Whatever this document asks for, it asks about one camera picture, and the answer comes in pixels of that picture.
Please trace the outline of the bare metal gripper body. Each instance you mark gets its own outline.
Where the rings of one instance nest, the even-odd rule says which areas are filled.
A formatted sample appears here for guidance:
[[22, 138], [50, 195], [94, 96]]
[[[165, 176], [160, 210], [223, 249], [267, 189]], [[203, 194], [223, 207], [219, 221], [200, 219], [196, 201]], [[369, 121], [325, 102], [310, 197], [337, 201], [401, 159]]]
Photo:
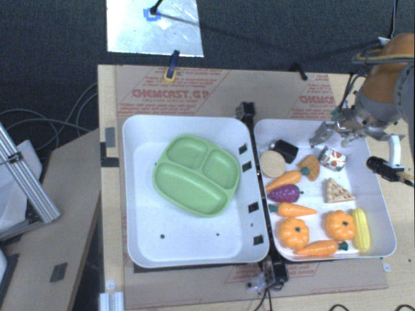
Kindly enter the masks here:
[[351, 139], [366, 136], [386, 139], [388, 137], [385, 132], [387, 126], [387, 122], [379, 121], [361, 107], [342, 109], [336, 120], [336, 131], [341, 136]]

